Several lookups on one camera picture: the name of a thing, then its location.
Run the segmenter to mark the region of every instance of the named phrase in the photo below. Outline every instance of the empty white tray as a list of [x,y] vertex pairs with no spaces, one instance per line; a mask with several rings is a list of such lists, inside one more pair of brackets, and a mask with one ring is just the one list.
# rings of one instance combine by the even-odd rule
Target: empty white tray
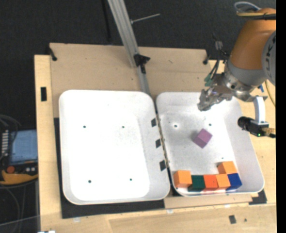
[[[238,100],[233,97],[231,101],[223,101],[201,112],[197,107],[199,97],[200,93],[196,92],[166,92],[157,97],[159,124],[171,176],[177,170],[190,170],[192,175],[217,174],[217,164],[234,161],[242,186],[226,193],[261,191],[264,178],[250,133],[238,126],[242,116]],[[193,142],[201,129],[212,134],[203,149]],[[183,196],[204,194],[189,192],[186,188],[176,191]]]
[[160,200],[170,182],[152,99],[68,90],[59,99],[62,181],[74,204]]

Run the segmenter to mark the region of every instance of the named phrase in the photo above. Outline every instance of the dark green cube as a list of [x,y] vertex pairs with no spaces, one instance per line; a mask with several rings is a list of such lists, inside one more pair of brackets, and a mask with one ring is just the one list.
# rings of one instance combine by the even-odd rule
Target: dark green cube
[[205,180],[203,175],[192,175],[191,176],[192,184],[188,187],[189,192],[201,192],[205,189]]

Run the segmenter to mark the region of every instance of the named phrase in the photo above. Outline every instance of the cube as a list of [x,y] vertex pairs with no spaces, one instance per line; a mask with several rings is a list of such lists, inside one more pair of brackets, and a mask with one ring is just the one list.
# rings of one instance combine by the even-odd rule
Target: cube
[[192,184],[188,187],[189,192],[201,192],[206,187],[203,175],[192,175],[191,181]]
[[205,129],[202,129],[198,135],[194,138],[194,143],[200,146],[202,149],[207,145],[209,140],[211,139],[212,134],[210,134]]
[[203,176],[205,180],[205,189],[203,190],[204,192],[206,191],[214,191],[216,190],[219,186],[217,184],[216,180],[216,175],[215,174],[205,174]]
[[227,174],[216,174],[217,190],[226,190],[230,187],[230,181]]
[[178,170],[173,175],[176,187],[187,188],[192,184],[191,172],[189,170]]
[[242,186],[242,182],[241,182],[239,174],[237,173],[228,174],[228,179],[230,181],[230,187],[227,188],[226,191],[236,190],[237,188]]
[[222,162],[217,166],[217,169],[220,174],[238,173],[235,163],[233,161]]

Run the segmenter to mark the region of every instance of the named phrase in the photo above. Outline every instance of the orange block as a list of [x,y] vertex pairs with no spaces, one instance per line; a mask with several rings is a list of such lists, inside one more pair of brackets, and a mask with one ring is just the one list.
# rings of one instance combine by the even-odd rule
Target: orange block
[[191,172],[188,170],[178,170],[173,178],[176,187],[187,188],[192,184]]
[[233,161],[222,162],[217,166],[217,169],[219,170],[220,174],[238,173],[235,163]]
[[217,185],[219,188],[217,190],[226,190],[230,187],[230,181],[227,174],[216,174]]
[[206,174],[203,176],[205,180],[206,188],[203,190],[205,191],[215,191],[217,188],[219,188],[216,180],[216,174]]

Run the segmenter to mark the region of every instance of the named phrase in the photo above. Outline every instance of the wooden table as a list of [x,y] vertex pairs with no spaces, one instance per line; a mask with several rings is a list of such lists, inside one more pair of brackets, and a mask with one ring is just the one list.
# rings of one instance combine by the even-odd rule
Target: wooden table
[[[161,210],[63,219],[53,124],[53,119],[58,117],[59,95],[68,89],[139,91],[140,85],[123,46],[51,43],[50,48],[57,61],[50,55],[34,57],[41,230],[57,233],[276,232],[275,139],[252,135],[265,179],[266,203],[249,204],[258,199],[258,194],[185,198],[170,193],[164,200],[165,209]],[[139,49],[140,54],[151,58],[146,71],[153,99],[165,91],[199,92],[215,63],[203,65],[205,50]],[[269,89],[264,86],[264,93],[258,89],[253,95],[268,95],[270,91],[275,99],[275,87],[269,82],[267,85]],[[240,105],[245,116],[254,118],[253,103],[240,101]],[[265,105],[266,121],[275,128],[275,107],[270,98]]]

